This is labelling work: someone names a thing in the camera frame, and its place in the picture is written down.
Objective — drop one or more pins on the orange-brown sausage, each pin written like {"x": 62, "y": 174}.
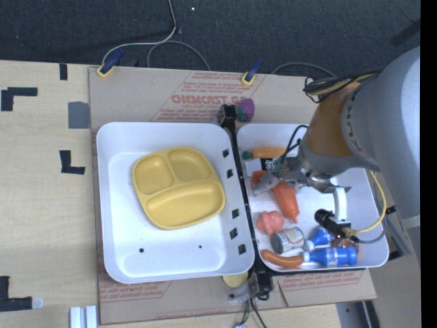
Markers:
{"x": 281, "y": 260}

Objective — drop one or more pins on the white plastic tray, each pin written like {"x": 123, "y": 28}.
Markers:
{"x": 170, "y": 251}
{"x": 355, "y": 203}

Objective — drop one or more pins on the small blue and white bottle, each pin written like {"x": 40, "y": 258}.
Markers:
{"x": 319, "y": 239}

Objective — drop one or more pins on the small white can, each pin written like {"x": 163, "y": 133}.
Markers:
{"x": 286, "y": 240}

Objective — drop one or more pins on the orange carrot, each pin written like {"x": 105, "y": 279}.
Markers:
{"x": 268, "y": 152}

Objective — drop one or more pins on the orange squeeze bottle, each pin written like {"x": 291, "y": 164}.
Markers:
{"x": 288, "y": 202}

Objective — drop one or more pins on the thin black rod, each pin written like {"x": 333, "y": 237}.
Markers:
{"x": 243, "y": 188}

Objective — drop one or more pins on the black and white packet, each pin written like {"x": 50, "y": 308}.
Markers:
{"x": 255, "y": 166}

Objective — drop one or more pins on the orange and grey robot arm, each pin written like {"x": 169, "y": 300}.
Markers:
{"x": 375, "y": 115}

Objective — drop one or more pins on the pink toy food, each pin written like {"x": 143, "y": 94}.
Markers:
{"x": 270, "y": 221}

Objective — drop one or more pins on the black cylinder on white bracket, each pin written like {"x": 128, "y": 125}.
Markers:
{"x": 333, "y": 221}

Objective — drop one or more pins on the yellow divided plate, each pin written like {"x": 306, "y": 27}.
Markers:
{"x": 177, "y": 190}

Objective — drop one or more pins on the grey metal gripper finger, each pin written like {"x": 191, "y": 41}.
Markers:
{"x": 263, "y": 185}
{"x": 294, "y": 183}

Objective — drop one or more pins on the purple grapes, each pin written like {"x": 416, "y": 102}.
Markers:
{"x": 247, "y": 109}

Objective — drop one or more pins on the pale yellow round object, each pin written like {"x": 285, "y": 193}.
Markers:
{"x": 235, "y": 279}

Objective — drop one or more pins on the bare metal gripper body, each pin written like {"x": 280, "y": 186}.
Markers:
{"x": 295, "y": 171}

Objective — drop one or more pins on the large blue and white bottle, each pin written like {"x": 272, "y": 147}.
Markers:
{"x": 333, "y": 256}

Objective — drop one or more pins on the red-orange toy food piece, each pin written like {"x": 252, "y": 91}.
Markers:
{"x": 257, "y": 178}

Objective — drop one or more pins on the brown cardboard board, red print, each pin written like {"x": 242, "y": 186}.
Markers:
{"x": 136, "y": 94}

